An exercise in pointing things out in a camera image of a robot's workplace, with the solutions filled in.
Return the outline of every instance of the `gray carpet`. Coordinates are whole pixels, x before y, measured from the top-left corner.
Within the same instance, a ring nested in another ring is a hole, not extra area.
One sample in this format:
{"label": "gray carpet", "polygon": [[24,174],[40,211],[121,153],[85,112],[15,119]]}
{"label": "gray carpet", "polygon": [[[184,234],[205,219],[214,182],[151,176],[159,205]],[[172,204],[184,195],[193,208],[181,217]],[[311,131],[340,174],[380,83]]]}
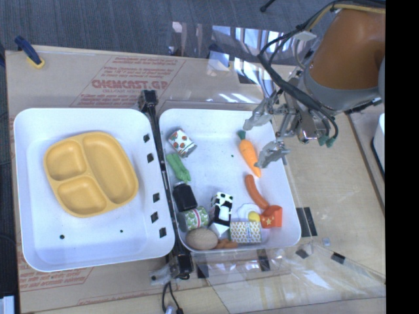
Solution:
{"label": "gray carpet", "polygon": [[[333,0],[0,0],[0,42],[145,54],[169,54],[173,21],[289,31]],[[5,70],[0,70],[0,297],[16,292],[9,120]]]}

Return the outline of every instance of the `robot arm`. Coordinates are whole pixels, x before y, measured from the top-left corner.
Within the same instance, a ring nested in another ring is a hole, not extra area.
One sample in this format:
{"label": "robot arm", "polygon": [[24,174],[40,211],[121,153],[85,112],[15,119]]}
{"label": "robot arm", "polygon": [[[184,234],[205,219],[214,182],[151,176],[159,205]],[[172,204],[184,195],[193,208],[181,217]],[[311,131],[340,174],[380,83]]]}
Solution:
{"label": "robot arm", "polygon": [[[285,81],[272,67],[274,55],[289,39],[311,34],[327,11],[337,11],[337,15],[318,48],[306,66],[299,62],[299,76]],[[273,115],[284,118],[277,139],[263,148],[257,166],[266,167],[289,152],[284,137],[296,135],[302,143],[316,139],[320,145],[331,147],[338,137],[335,115],[360,110],[384,98],[380,92],[383,86],[379,87],[384,83],[379,79],[384,80],[385,22],[385,1],[336,0],[262,48],[257,57],[280,89],[263,99],[245,121],[244,129],[265,124]],[[276,42],[280,45],[268,57],[267,48]],[[285,101],[278,107],[282,95]]]}

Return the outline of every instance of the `toy carrot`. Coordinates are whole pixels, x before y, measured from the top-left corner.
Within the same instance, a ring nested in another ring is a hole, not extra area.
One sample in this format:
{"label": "toy carrot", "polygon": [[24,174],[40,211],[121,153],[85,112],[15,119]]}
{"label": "toy carrot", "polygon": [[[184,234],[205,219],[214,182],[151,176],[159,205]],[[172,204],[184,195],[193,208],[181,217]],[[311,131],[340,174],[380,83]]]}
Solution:
{"label": "toy carrot", "polygon": [[242,154],[244,160],[248,164],[248,166],[252,169],[253,173],[256,174],[259,178],[262,175],[262,171],[259,167],[255,166],[257,162],[257,154],[255,147],[246,139],[246,132],[244,130],[239,130],[237,132],[238,137],[240,137],[240,144],[238,145],[240,153]]}

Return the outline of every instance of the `divided plate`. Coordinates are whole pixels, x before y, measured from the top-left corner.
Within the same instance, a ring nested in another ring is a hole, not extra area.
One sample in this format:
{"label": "divided plate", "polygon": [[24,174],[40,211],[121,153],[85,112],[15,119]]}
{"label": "divided plate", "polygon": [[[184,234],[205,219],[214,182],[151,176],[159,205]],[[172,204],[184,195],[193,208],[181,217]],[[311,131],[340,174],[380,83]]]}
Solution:
{"label": "divided plate", "polygon": [[75,217],[93,217],[121,207],[138,191],[138,179],[124,149],[101,131],[53,144],[45,152],[44,168],[58,202]]}

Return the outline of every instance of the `toy food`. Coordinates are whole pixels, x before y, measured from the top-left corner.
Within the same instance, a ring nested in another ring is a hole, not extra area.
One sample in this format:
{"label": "toy food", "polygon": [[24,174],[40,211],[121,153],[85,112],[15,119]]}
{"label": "toy food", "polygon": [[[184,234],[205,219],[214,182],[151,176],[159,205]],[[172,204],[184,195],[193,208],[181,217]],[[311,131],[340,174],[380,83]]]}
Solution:
{"label": "toy food", "polygon": [[198,207],[192,188],[183,181],[178,183],[173,189],[173,197],[175,198],[177,210],[179,212]]}
{"label": "toy food", "polygon": [[237,209],[237,216],[238,220],[240,221],[252,221],[258,218],[256,221],[259,222],[259,214],[262,213],[262,210],[259,208],[256,203],[250,202],[250,203],[244,203]]}
{"label": "toy food", "polygon": [[261,243],[261,224],[259,222],[232,221],[230,236],[231,240],[237,243]]}
{"label": "toy food", "polygon": [[188,169],[183,165],[178,154],[167,154],[166,159],[174,170],[176,178],[185,183],[191,181],[191,175],[189,174]]}
{"label": "toy food", "polygon": [[247,218],[249,219],[250,222],[260,222],[261,221],[261,216],[254,211],[250,212],[249,215],[247,216]]}
{"label": "toy food", "polygon": [[191,141],[182,129],[174,131],[169,137],[169,142],[180,157],[183,158],[187,157],[193,150],[196,149],[196,144]]}
{"label": "toy food", "polygon": [[257,190],[256,184],[255,184],[255,178],[253,178],[253,175],[246,175],[245,184],[247,191],[249,192],[250,197],[252,200],[261,208],[266,209],[269,207],[269,203],[261,196],[259,191]]}
{"label": "toy food", "polygon": [[231,241],[228,238],[224,238],[218,240],[218,244],[214,249],[235,249],[237,247],[237,242]]}
{"label": "toy food", "polygon": [[230,194],[217,192],[211,198],[209,210],[209,228],[220,238],[229,228],[231,221],[231,209],[233,197]]}
{"label": "toy food", "polygon": [[282,207],[272,205],[261,215],[262,228],[282,227]]}
{"label": "toy food", "polygon": [[186,243],[196,250],[214,249],[218,244],[218,237],[208,228],[197,228],[186,235]]}
{"label": "toy food", "polygon": [[238,145],[240,153],[242,154],[244,160],[251,168],[253,173],[260,178],[262,175],[262,171],[259,167],[255,166],[255,163],[257,163],[257,154],[255,147],[253,146],[251,141],[246,139],[246,132],[244,130],[238,131],[237,134],[241,140],[240,144]]}
{"label": "toy food", "polygon": [[188,211],[180,212],[176,215],[179,228],[182,232],[187,232],[202,226],[208,225],[208,213],[202,206]]}

